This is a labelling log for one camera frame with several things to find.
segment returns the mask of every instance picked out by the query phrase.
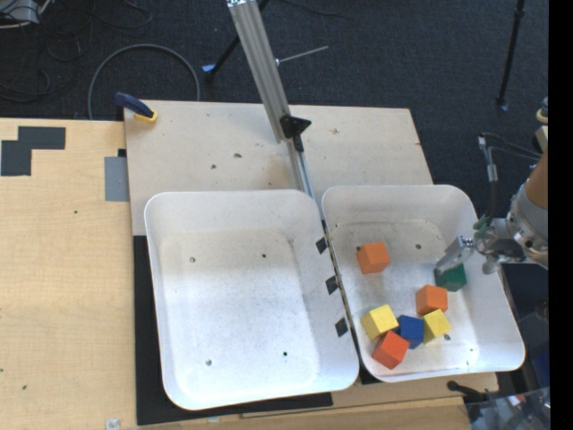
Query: wooden table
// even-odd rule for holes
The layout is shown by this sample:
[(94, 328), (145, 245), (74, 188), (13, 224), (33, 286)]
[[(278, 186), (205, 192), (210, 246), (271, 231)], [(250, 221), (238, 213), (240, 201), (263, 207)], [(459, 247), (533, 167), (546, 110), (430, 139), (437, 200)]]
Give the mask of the wooden table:
[[(262, 105), (173, 104), (177, 113), (181, 107), (195, 129), (207, 114), (265, 118)], [(432, 182), (408, 110), (292, 106), (291, 111), (313, 122), (304, 143), (317, 193), (333, 181)], [(99, 430), (106, 422), (110, 428), (114, 422), (122, 430), (138, 428), (131, 204), (141, 207), (142, 200), (107, 200), (105, 176), (105, 158), (126, 147), (125, 123), (0, 119), (0, 141), (17, 140), (19, 126), (63, 127), (65, 148), (32, 150), (29, 176), (0, 176), (0, 428)], [(356, 143), (366, 137), (367, 149), (360, 150)], [(228, 161), (220, 159), (221, 167), (238, 162), (233, 157), (239, 150), (219, 150), (220, 158), (231, 151)], [(358, 166), (359, 176), (344, 163), (353, 154), (370, 161)], [(129, 149), (127, 162), (135, 164)], [(214, 176), (214, 162), (205, 163)], [(214, 183), (205, 177), (205, 186)], [(498, 389), (495, 373), (357, 382), (333, 392), (334, 406), (328, 408), (145, 428), (467, 429), (462, 397), (445, 385), (451, 379), (478, 391)]]

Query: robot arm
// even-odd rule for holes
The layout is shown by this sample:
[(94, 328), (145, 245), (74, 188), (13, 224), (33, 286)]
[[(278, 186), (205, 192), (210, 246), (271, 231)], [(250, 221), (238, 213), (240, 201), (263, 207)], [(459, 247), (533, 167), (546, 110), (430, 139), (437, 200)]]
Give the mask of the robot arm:
[(456, 237), (436, 264), (439, 274), (459, 266), (474, 251), (485, 256), (486, 274), (495, 272), (504, 262), (535, 262), (549, 269), (548, 158), (546, 147), (530, 177), (513, 196), (505, 219), (489, 219), (487, 223), (481, 219), (473, 238)]

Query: orange cube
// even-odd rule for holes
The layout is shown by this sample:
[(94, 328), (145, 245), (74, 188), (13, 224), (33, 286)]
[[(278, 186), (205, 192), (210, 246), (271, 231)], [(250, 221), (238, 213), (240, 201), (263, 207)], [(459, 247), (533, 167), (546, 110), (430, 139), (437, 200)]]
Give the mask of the orange cube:
[(388, 331), (374, 349), (372, 358), (389, 369), (394, 369), (404, 360), (410, 347), (410, 341), (405, 340), (394, 331)]
[(448, 310), (448, 291), (444, 287), (427, 284), (415, 294), (415, 309), (420, 315), (426, 315), (436, 309)]
[(364, 244), (356, 253), (362, 274), (382, 272), (390, 264), (390, 256), (383, 242)]

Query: green cube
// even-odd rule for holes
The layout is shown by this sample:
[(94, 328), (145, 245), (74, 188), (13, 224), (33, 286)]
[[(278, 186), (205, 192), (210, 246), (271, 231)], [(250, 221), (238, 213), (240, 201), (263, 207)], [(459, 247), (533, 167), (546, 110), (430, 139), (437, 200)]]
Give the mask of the green cube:
[(436, 279), (436, 286), (443, 287), (447, 291), (458, 291), (467, 283), (463, 263), (460, 263), (453, 269), (444, 271), (442, 274), (438, 274), (434, 269), (433, 275)]

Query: curved gray cable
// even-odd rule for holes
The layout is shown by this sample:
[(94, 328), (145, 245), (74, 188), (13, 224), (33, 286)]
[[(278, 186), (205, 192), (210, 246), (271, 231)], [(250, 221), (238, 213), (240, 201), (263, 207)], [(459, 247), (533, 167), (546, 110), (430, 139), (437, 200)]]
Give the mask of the curved gray cable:
[(139, 49), (139, 48), (151, 48), (151, 49), (158, 49), (160, 51), (165, 51), (165, 52), (169, 53), (170, 55), (177, 57), (181, 62), (183, 62), (185, 64), (185, 66), (187, 67), (187, 69), (193, 75), (193, 79), (195, 80), (195, 85), (197, 87), (197, 99), (196, 100), (199, 102), (200, 97), (201, 97), (201, 88), (200, 88), (199, 78), (197, 76), (197, 73), (193, 69), (193, 67), (191, 67), (191, 65), (179, 53), (175, 52), (173, 49), (170, 49), (168, 47), (162, 47), (160, 45), (150, 44), (150, 43), (142, 43), (139, 45), (130, 45), (129, 47), (122, 47), (121, 49), (118, 49), (115, 53), (112, 53), (110, 56), (107, 57), (107, 59), (104, 62), (102, 62), (99, 65), (98, 70), (96, 70), (96, 72), (93, 75), (93, 78), (91, 79), (90, 89), (88, 90), (88, 116), (90, 117), (91, 120), (93, 120), (93, 115), (91, 113), (91, 94), (93, 93), (93, 86), (96, 83), (96, 80), (97, 80), (100, 72), (106, 66), (106, 64), (110, 60), (112, 60), (114, 57), (122, 54), (125, 51), (129, 51), (132, 49)]

